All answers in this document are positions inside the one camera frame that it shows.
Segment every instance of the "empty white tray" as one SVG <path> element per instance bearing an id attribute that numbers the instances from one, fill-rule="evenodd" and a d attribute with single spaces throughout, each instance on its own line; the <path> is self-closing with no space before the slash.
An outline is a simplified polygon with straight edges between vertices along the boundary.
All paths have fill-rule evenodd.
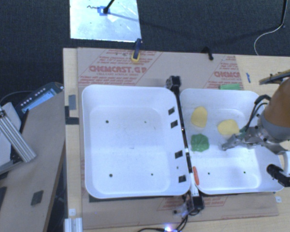
<path id="1" fill-rule="evenodd" d="M 103 199 L 188 191 L 183 136 L 170 90 L 91 85 L 84 89 L 82 103 L 90 195 Z"/>
<path id="2" fill-rule="evenodd" d="M 234 119 L 239 128 L 249 120 L 254 101 L 258 95 L 251 91 L 185 89 L 180 96 L 188 146 L 191 136 L 203 134 L 208 137 L 210 147 L 203 152 L 190 151 L 192 166 L 198 172 L 198 189 L 206 194 L 229 194 L 244 192 L 279 191 L 283 187 L 267 173 L 266 167 L 274 164 L 281 167 L 279 157 L 265 147 L 247 149 L 237 146 L 222 151 L 227 140 L 217 129 L 225 119 Z M 205 128 L 191 123 L 195 108 L 203 106 L 207 112 Z M 257 125 L 254 118 L 251 126 Z"/>

